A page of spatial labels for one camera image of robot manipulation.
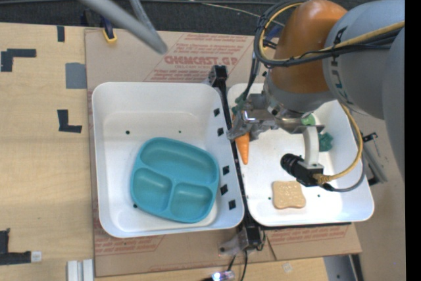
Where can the green broccoli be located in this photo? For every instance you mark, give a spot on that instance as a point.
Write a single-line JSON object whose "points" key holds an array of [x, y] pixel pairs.
{"points": [[325, 142]]}

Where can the brown cardboard board red print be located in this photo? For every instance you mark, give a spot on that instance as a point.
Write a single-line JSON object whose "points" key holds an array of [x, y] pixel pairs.
{"points": [[131, 56]]}

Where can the tan bread slice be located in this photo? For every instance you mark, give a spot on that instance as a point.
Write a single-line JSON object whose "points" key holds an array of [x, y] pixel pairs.
{"points": [[288, 194]]}

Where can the blue divided plate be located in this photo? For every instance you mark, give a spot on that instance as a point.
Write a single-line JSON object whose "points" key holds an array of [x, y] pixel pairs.
{"points": [[174, 174]]}

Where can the black cylinder on white bracket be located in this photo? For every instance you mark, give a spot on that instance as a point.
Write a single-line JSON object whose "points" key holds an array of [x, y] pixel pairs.
{"points": [[310, 148]]}

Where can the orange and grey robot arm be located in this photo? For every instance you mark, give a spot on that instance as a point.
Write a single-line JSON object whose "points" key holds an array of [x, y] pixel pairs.
{"points": [[306, 52]]}

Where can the white plastic tray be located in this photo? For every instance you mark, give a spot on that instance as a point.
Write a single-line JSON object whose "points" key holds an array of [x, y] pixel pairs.
{"points": [[335, 204], [158, 108]]}

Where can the orange carrot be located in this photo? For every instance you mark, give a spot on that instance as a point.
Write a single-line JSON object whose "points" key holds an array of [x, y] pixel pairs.
{"points": [[244, 148]]}

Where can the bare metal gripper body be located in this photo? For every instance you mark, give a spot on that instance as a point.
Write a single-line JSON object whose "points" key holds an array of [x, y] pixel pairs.
{"points": [[263, 110]]}

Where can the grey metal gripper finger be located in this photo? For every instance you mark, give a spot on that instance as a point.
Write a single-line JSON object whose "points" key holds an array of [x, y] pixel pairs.
{"points": [[237, 130], [255, 131]]}

